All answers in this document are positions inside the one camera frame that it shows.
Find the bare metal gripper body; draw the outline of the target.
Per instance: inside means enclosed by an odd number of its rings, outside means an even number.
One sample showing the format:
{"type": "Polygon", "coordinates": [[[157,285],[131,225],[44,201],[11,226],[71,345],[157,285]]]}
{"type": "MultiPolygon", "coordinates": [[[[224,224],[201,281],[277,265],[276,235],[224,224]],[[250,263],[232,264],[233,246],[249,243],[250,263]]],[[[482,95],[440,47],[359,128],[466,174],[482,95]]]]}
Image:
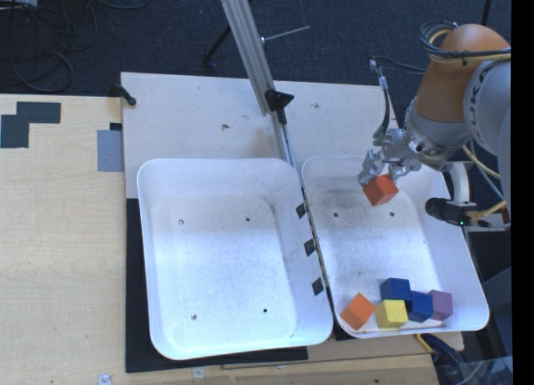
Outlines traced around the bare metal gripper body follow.
{"type": "Polygon", "coordinates": [[[454,154],[453,148],[436,144],[416,129],[388,129],[380,145],[380,158],[388,164],[406,170],[418,170],[426,165],[440,170],[454,154]]]}

